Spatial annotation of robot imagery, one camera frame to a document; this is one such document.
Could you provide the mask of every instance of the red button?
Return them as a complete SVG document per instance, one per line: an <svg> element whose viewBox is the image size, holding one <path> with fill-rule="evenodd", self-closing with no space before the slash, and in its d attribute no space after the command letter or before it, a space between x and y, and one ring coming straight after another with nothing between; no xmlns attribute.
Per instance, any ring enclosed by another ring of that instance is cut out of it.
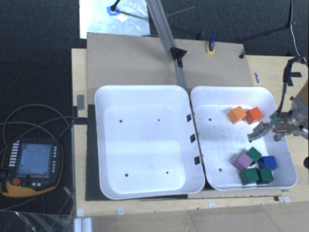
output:
<svg viewBox="0 0 309 232"><path fill-rule="evenodd" d="M21 183L21 179L20 179L20 178L14 178L14 179L12 180L12 184L13 184L14 186L19 186L20 183Z"/></svg>

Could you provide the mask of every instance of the bin with colored blocks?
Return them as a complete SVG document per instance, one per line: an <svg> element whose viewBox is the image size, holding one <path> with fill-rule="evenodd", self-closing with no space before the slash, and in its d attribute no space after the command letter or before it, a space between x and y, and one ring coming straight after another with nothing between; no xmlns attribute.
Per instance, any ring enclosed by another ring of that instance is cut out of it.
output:
<svg viewBox="0 0 309 232"><path fill-rule="evenodd" d="M274 180L274 176L272 175L270 168L258 169L257 174L259 176L257 184L268 184Z"/></svg>
<svg viewBox="0 0 309 232"><path fill-rule="evenodd" d="M245 111L242 109L241 106L238 106L238 107L233 108L231 111L229 111L227 116L229 117L231 122L235 124L241 121L243 118L245 118L247 114L245 113Z"/></svg>
<svg viewBox="0 0 309 232"><path fill-rule="evenodd" d="M249 149L249 151L247 152L247 155L252 159L253 164L257 163L260 158L262 157L262 154L254 147L252 147L251 149Z"/></svg>
<svg viewBox="0 0 309 232"><path fill-rule="evenodd" d="M257 174L257 168L244 169L239 173L239 176L243 185L260 180L259 175Z"/></svg>
<svg viewBox="0 0 309 232"><path fill-rule="evenodd" d="M272 170L277 168L274 156L261 157L260 160L258 161L258 164L260 168L270 168Z"/></svg>
<svg viewBox="0 0 309 232"><path fill-rule="evenodd" d="M263 114L258 107L248 110L246 115L246 120L249 125L258 122L263 117Z"/></svg>
<svg viewBox="0 0 309 232"><path fill-rule="evenodd" d="M246 154L246 152L243 152L232 162L232 165L241 172L248 168L251 163L252 159Z"/></svg>

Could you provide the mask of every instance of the blue block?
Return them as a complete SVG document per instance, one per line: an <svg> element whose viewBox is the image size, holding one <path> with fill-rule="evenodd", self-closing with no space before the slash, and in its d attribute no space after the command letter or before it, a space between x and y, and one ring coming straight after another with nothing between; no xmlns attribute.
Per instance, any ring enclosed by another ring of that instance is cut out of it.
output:
<svg viewBox="0 0 309 232"><path fill-rule="evenodd" d="M274 156L261 157L258 161L258 164L260 168L270 168L272 170L277 168Z"/></svg>

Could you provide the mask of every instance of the screen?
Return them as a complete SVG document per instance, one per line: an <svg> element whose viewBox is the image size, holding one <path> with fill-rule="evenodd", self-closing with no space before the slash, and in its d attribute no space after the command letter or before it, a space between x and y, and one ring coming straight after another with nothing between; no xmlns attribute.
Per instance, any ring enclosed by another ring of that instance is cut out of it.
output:
<svg viewBox="0 0 309 232"><path fill-rule="evenodd" d="M17 177L30 175L48 178L52 145L22 144Z"/></svg>

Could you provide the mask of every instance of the black floor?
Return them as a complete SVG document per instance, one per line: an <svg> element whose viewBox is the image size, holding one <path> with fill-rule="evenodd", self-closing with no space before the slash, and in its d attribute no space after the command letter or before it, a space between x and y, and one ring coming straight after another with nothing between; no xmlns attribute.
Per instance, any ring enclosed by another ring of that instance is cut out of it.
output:
<svg viewBox="0 0 309 232"><path fill-rule="evenodd" d="M291 31L285 29L290 0L162 0L167 14L192 6L194 9L169 17L175 38L195 39L200 30L213 32L217 41L243 43L251 55L296 56ZM295 0L293 29L298 51L308 56L309 0ZM150 23L151 33L156 34ZM0 123L16 108L42 103L72 116L70 50L85 48L79 38L79 0L0 0ZM37 123L56 115L44 109L26 109L12 120ZM50 126L60 135L65 125ZM27 127L10 126L11 140ZM62 140L66 167L57 190L13 210L68 214L73 192L71 138ZM0 151L4 145L0 140ZM24 200L0 197L0 209Z"/></svg>

